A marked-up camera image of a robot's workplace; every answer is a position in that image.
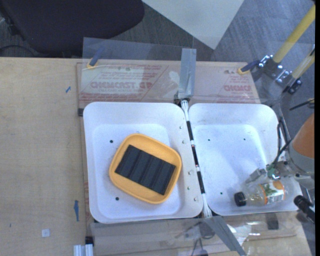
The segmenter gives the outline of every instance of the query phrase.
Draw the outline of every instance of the orange plastic dish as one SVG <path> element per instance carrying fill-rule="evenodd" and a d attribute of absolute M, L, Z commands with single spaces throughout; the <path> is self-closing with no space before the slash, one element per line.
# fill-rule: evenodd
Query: orange plastic dish
<path fill-rule="evenodd" d="M 129 145 L 175 166 L 171 179 L 163 195 L 115 172 Z M 134 133 L 126 137 L 116 151 L 109 167 L 109 176 L 116 187 L 129 195 L 150 204 L 160 204 L 167 200 L 173 191 L 174 186 L 177 183 L 181 167 L 182 161 L 180 155 L 174 149 L 154 138 L 140 133 Z"/>

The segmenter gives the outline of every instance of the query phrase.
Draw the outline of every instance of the wooden table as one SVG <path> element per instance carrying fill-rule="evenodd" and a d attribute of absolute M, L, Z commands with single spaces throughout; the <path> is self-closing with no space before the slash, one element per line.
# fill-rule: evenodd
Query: wooden table
<path fill-rule="evenodd" d="M 68 256 L 85 243 L 79 62 L 0 58 L 1 256 Z M 270 248 L 277 255 L 311 255 L 301 224 L 295 225 L 296 236 L 243 247 L 250 255 L 269 255 Z"/>

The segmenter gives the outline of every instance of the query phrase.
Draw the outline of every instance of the metal rod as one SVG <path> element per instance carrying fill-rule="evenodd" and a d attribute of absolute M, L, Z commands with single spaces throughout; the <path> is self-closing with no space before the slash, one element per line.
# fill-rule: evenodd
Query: metal rod
<path fill-rule="evenodd" d="M 308 56 L 301 61 L 301 63 L 296 67 L 294 71 L 292 71 L 291 75 L 294 80 L 300 78 L 302 74 L 306 72 L 306 70 L 315 62 L 315 56 L 315 46 L 313 45 L 313 48 Z"/>
<path fill-rule="evenodd" d="M 286 54 L 290 51 L 290 49 L 294 46 L 294 44 L 298 41 L 298 39 L 302 36 L 302 34 L 306 31 L 310 24 L 315 20 L 315 18 L 316 5 L 314 4 L 300 21 L 300 23 L 296 26 L 291 35 L 286 39 L 278 52 L 274 55 L 273 60 L 276 63 L 280 63 L 283 60 Z"/>

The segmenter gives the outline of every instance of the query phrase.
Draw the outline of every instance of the black cable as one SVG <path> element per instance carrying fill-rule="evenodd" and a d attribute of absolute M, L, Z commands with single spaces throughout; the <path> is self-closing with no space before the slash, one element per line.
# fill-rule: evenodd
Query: black cable
<path fill-rule="evenodd" d="M 193 250 L 192 250 L 191 256 L 193 256 L 193 255 L 194 255 L 194 253 L 195 253 L 195 249 L 196 249 L 196 246 L 197 246 L 198 240 L 199 240 L 199 239 L 197 239 L 197 240 L 195 241 L 195 243 L 194 243 L 194 247 L 193 247 Z"/>
<path fill-rule="evenodd" d="M 24 46 L 21 46 L 21 45 L 15 45 L 15 44 L 7 45 L 7 46 L 4 46 L 4 47 L 0 48 L 0 53 L 1 53 L 3 50 L 8 49 L 8 48 L 11 48 L 11 47 L 22 48 L 22 49 L 24 49 L 25 51 L 29 52 L 29 53 L 32 55 L 32 57 L 35 57 L 34 53 L 33 53 L 31 50 L 29 50 L 27 47 L 24 47 Z"/>
<path fill-rule="evenodd" d="M 292 141 L 292 139 L 290 139 L 282 148 L 281 150 L 278 152 L 277 156 L 275 157 L 274 161 L 272 162 L 274 164 L 274 167 L 276 167 L 279 157 L 282 154 L 282 152 L 287 148 L 287 146 L 290 144 L 290 142 Z"/>
<path fill-rule="evenodd" d="M 276 127 L 276 131 L 277 131 L 277 134 L 278 134 L 278 152 L 276 154 L 276 157 L 275 157 L 274 161 L 272 162 L 274 165 L 276 165 L 278 163 L 279 156 L 280 156 L 280 151 L 281 151 L 281 146 L 282 146 L 280 125 L 281 124 L 279 122 L 277 127 Z"/>
<path fill-rule="evenodd" d="M 310 102 L 313 102 L 314 100 L 315 100 L 314 98 L 309 99 L 309 100 L 307 100 L 307 101 L 305 101 L 305 102 L 303 102 L 303 103 L 301 103 L 301 104 L 299 104 L 299 105 L 296 105 L 296 106 L 294 106 L 294 107 L 292 107 L 292 108 L 289 108 L 289 110 L 290 110 L 290 111 L 291 111 L 291 110 L 295 110 L 295 109 L 300 108 L 300 107 L 302 107 L 302 106 L 304 106 L 304 105 L 307 105 L 307 104 L 310 103 Z"/>
<path fill-rule="evenodd" d="M 201 238 L 199 238 L 199 242 L 200 242 L 201 249 L 204 249 L 204 247 L 203 247 L 203 245 L 202 245 Z"/>
<path fill-rule="evenodd" d="M 287 131 L 286 131 L 283 117 L 280 118 L 279 123 L 281 123 L 281 125 L 282 125 L 283 138 L 284 138 L 285 143 L 287 143 L 288 142 L 288 135 L 287 135 Z"/>

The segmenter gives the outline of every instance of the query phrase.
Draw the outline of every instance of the dark foam block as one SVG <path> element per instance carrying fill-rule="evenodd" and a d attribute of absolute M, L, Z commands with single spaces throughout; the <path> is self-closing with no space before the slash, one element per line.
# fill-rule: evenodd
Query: dark foam block
<path fill-rule="evenodd" d="M 115 173 L 164 195 L 176 166 L 129 145 Z"/>

